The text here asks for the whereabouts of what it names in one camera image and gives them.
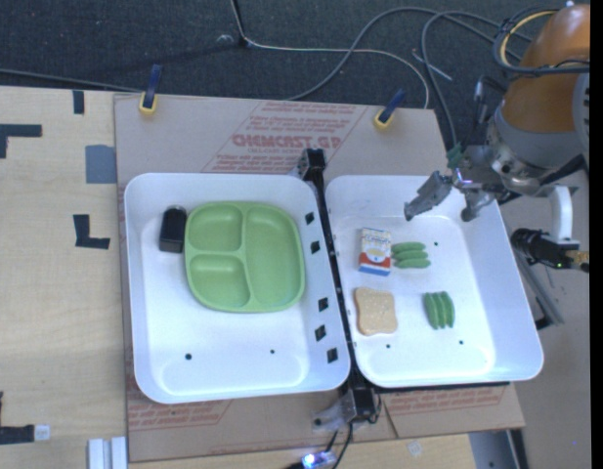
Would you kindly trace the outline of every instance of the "toy bread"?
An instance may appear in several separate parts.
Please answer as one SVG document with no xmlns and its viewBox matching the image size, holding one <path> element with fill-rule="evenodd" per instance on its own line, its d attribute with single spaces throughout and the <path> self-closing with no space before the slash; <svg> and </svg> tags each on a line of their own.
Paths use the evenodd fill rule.
<svg viewBox="0 0 603 469">
<path fill-rule="evenodd" d="M 363 335 L 393 333 L 397 330 L 395 299 L 392 293 L 368 287 L 356 288 L 358 330 Z"/>
</svg>

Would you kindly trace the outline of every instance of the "gray floor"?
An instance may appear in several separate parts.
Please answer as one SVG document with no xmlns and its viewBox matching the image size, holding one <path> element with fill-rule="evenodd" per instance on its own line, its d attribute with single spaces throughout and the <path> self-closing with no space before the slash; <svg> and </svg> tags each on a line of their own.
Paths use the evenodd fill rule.
<svg viewBox="0 0 603 469">
<path fill-rule="evenodd" d="M 506 80 L 490 43 L 499 25 L 526 8 L 560 8 L 567 1 L 237 0 L 245 34 L 280 48 L 273 50 L 238 45 L 230 0 L 0 0 L 0 84 L 81 87 L 50 78 L 58 76 L 142 90 L 151 66 L 161 64 L 161 93 L 289 99 L 321 82 L 342 59 L 342 53 L 316 49 L 346 49 L 372 20 L 400 9 L 376 21 L 358 48 L 397 56 L 426 76 L 412 53 L 420 55 L 424 41 L 429 61 L 452 79 L 437 81 L 456 138 L 463 140 L 472 137 L 479 76 Z M 458 20 L 480 34 L 444 18 L 430 23 L 445 12 L 467 14 Z M 519 53 L 523 45 L 517 39 L 510 48 Z M 405 107 L 424 105 L 420 78 L 393 57 L 354 54 L 335 71 L 304 99 L 376 106 L 403 88 Z M 430 106 L 451 144 L 449 116 L 437 93 L 432 92 Z"/>
<path fill-rule="evenodd" d="M 508 431 L 471 433 L 469 438 L 477 469 L 524 469 Z"/>
<path fill-rule="evenodd" d="M 583 172 L 563 183 L 573 194 L 574 239 L 589 250 L 589 188 Z M 501 210 L 508 226 L 543 229 L 551 226 L 545 198 L 519 198 Z M 525 415 L 523 429 L 531 469 L 592 467 L 589 275 L 533 266 L 563 322 L 539 331 L 544 365 L 534 379 L 516 385 Z M 536 318 L 542 315 L 530 285 L 527 293 Z"/>
</svg>

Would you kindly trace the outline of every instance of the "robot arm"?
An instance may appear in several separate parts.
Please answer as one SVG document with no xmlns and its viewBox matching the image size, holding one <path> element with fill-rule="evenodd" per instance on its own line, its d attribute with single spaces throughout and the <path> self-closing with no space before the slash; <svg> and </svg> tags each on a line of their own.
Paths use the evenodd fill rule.
<svg viewBox="0 0 603 469">
<path fill-rule="evenodd" d="M 525 23 L 549 15 L 521 62 L 511 65 L 505 58 L 509 37 Z M 514 79 L 488 123 L 486 143 L 451 149 L 451 174 L 435 172 L 429 178 L 417 197 L 405 204 L 407 220 L 440 203 L 452 188 L 464 195 L 464 221 L 475 219 L 490 202 L 511 195 L 549 199 L 558 195 L 552 183 L 563 177 L 569 163 L 578 157 L 588 162 L 589 31 L 589 5 L 527 11 L 501 27 L 495 60 Z M 554 217 L 568 213 L 553 209 Z M 579 246 L 567 236 L 537 233 L 521 231 L 512 244 L 535 262 L 586 270 L 586 256 L 580 252 L 576 259 Z"/>
</svg>

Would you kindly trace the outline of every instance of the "black object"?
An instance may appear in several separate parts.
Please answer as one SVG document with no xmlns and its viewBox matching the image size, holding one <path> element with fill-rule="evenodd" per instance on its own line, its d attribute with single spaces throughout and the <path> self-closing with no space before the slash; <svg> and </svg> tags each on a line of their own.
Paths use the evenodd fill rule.
<svg viewBox="0 0 603 469">
<path fill-rule="evenodd" d="M 0 158 L 6 157 L 9 137 L 41 137 L 42 135 L 42 125 L 0 123 Z"/>
<path fill-rule="evenodd" d="M 187 218 L 186 210 L 180 206 L 176 205 L 166 209 L 160 228 L 160 250 L 176 254 L 182 253 Z"/>
<path fill-rule="evenodd" d="M 240 39 L 238 40 L 238 45 L 240 47 L 247 47 L 249 45 L 249 42 L 247 42 L 246 38 L 244 37 L 244 24 L 242 23 L 242 16 L 240 15 L 240 5 L 238 4 L 238 0 L 231 1 L 232 6 L 234 7 L 234 14 L 238 19 L 238 27 L 240 28 Z"/>
<path fill-rule="evenodd" d="M 84 114 L 84 91 L 73 91 L 73 114 Z"/>
<path fill-rule="evenodd" d="M 0 445 L 12 445 L 15 443 L 31 443 L 34 441 L 34 426 L 28 424 L 23 427 L 2 427 L 0 422 Z"/>
<path fill-rule="evenodd" d="M 331 224 L 329 223 L 329 214 L 327 211 L 327 203 L 324 194 L 323 170 L 327 166 L 324 151 L 322 149 L 305 149 L 299 166 L 304 170 L 302 179 L 306 182 L 311 182 L 316 190 L 319 215 L 321 216 L 321 224 L 323 226 L 323 235 L 326 249 L 329 253 L 331 275 L 336 286 L 338 306 L 340 307 L 341 314 L 346 315 L 347 308 L 345 306 L 344 296 L 342 294 L 342 282 L 340 279 L 340 273 L 338 271 L 335 245 L 333 241 L 333 234 L 331 232 Z M 341 391 L 343 393 L 347 390 L 353 391 L 354 400 L 356 402 L 356 416 L 354 420 L 370 420 L 374 418 L 377 413 L 377 408 L 373 401 L 374 394 L 372 385 L 364 378 L 358 369 L 349 322 L 347 322 L 346 319 L 343 319 L 343 323 L 347 347 L 349 349 L 349 356 L 351 359 L 351 372 L 348 379 L 342 385 Z M 327 360 L 329 362 L 337 359 L 337 354 L 334 356 L 335 351 L 336 350 L 334 348 L 333 350 L 329 350 L 327 352 Z"/>
<path fill-rule="evenodd" d="M 75 225 L 75 235 L 77 240 L 75 246 L 84 246 L 88 248 L 109 249 L 109 238 L 91 238 L 90 237 L 90 216 L 86 214 L 73 215 Z"/>
<path fill-rule="evenodd" d="M 566 255 L 569 250 L 577 250 L 577 243 L 560 245 L 547 238 L 542 231 L 521 228 L 511 237 L 514 249 L 527 258 L 529 264 L 542 263 L 556 270 L 571 269 L 573 260 Z"/>
</svg>

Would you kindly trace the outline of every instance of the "green divided plate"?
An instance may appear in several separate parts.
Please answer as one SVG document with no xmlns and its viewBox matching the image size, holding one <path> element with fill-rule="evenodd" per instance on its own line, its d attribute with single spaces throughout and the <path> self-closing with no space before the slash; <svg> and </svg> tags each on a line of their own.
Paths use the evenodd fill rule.
<svg viewBox="0 0 603 469">
<path fill-rule="evenodd" d="M 297 226 L 264 203 L 218 201 L 194 209 L 186 223 L 186 273 L 208 308 L 266 313 L 303 295 L 305 266 Z"/>
</svg>

